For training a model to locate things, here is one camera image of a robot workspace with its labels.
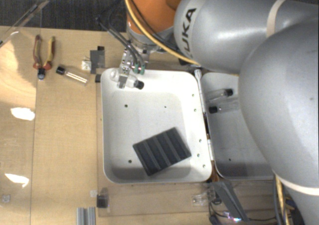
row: white tray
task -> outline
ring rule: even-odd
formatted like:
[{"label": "white tray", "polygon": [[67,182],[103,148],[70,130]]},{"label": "white tray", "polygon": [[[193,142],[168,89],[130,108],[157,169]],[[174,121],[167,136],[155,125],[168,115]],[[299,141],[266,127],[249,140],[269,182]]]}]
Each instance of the white tray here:
[{"label": "white tray", "polygon": [[[117,88],[101,77],[104,173],[114,183],[201,182],[212,167],[196,79],[186,72],[146,70],[142,90]],[[191,157],[152,176],[133,144],[175,127]]]}]

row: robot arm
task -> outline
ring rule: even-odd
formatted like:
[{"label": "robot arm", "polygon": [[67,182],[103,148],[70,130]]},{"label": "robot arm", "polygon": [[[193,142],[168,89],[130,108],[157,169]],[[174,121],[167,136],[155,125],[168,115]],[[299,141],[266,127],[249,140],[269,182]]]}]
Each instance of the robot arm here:
[{"label": "robot arm", "polygon": [[[318,6],[291,0],[152,1],[126,0],[132,44],[148,53],[160,46],[211,71],[239,74],[249,131],[306,224],[317,224]],[[133,18],[145,31],[135,28]],[[172,31],[178,49],[171,45]]]}]

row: white band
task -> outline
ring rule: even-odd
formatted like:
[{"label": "white band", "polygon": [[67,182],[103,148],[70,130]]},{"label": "white band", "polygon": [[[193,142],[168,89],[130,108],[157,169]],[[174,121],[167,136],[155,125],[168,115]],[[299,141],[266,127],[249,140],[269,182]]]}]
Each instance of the white band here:
[{"label": "white band", "polygon": [[275,33],[277,12],[278,12],[280,6],[285,1],[286,0],[276,0],[276,2],[271,7],[271,9],[269,11],[268,19],[267,19],[267,32],[266,32],[267,37],[269,37]]},{"label": "white band", "polygon": [[298,191],[307,195],[319,196],[319,188],[310,188],[310,187],[300,186],[281,178],[277,174],[276,176],[285,186],[287,186],[288,188],[294,191]]}]

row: pliers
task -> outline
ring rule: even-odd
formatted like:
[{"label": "pliers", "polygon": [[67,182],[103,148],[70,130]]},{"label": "pliers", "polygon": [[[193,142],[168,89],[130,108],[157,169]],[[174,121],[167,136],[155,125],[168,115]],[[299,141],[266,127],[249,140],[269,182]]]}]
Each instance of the pliers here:
[{"label": "pliers", "polygon": [[50,38],[49,44],[48,44],[48,57],[45,63],[42,65],[41,57],[40,57],[41,37],[40,35],[37,35],[35,37],[34,49],[33,49],[33,59],[34,59],[33,67],[38,70],[38,79],[41,81],[44,79],[45,71],[50,70],[52,68],[51,63],[54,57],[54,44],[55,44],[55,38],[53,36]]}]

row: wooden table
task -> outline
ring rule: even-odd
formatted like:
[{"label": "wooden table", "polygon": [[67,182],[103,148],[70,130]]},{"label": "wooden table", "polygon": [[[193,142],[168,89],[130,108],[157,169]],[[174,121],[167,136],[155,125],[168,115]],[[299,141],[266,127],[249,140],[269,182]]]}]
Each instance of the wooden table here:
[{"label": "wooden table", "polygon": [[[0,34],[7,27],[0,27]],[[32,68],[34,37],[56,38],[53,70],[38,81]],[[25,28],[0,48],[0,196],[12,185],[10,203],[0,202],[2,225],[74,225],[76,209],[96,205],[97,111],[95,76],[87,86],[55,74],[59,64],[80,68],[97,46],[105,47],[106,67],[118,67],[123,47],[105,32]],[[150,69],[178,68],[167,54],[151,56]],[[14,118],[11,108],[29,108],[35,120]],[[30,179],[23,189],[5,173]],[[208,213],[97,217],[98,225],[210,224]]]}]

